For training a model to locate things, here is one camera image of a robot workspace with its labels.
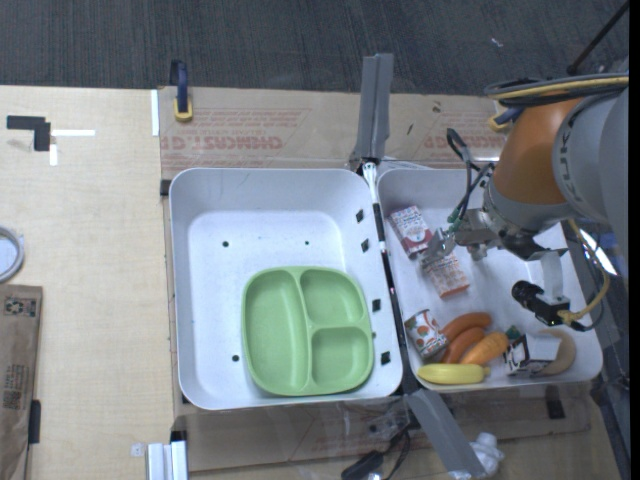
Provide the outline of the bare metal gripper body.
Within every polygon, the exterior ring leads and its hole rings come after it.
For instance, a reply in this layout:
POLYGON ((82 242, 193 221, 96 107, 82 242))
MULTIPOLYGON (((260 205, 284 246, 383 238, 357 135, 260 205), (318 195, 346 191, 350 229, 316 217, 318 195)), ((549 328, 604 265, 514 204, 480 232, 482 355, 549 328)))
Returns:
POLYGON ((492 227, 490 215, 482 209, 469 209, 453 233, 456 245, 467 250, 471 259, 481 261, 491 249, 503 247, 502 238, 492 227))

